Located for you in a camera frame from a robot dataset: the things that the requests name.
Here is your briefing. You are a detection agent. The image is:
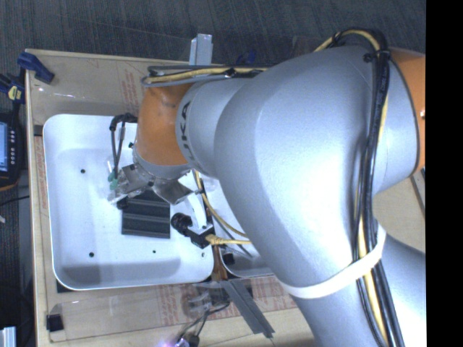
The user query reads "black block with thin wires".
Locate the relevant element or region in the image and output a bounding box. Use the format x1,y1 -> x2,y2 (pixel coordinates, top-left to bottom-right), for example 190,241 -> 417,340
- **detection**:
205,286 -> 232,306

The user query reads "black cylinder on white bracket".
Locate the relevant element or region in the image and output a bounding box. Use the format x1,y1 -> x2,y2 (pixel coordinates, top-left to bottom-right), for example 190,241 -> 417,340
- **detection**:
170,193 -> 216,250

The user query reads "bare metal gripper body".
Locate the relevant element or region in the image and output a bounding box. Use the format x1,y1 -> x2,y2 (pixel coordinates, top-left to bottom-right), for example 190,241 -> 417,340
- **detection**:
116,163 -> 193,239

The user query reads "white plastic tray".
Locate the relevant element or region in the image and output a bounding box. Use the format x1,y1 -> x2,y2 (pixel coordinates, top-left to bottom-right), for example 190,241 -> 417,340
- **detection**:
42,113 -> 216,291

